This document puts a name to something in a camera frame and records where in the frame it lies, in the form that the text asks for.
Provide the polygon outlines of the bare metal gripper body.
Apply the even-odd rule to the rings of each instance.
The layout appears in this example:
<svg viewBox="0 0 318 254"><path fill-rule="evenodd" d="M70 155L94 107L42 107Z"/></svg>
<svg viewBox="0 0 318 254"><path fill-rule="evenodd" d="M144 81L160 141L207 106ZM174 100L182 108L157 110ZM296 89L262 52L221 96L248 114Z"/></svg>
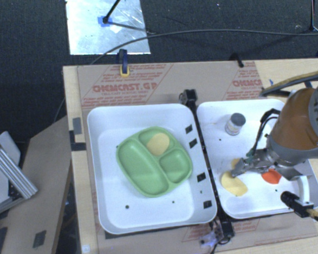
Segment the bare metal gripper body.
<svg viewBox="0 0 318 254"><path fill-rule="evenodd" d="M281 176L289 181L297 180L301 172L295 169L295 163L282 160L273 150L263 148L250 150L246 154L245 171L255 171L260 174L267 173L269 169L275 169Z"/></svg>

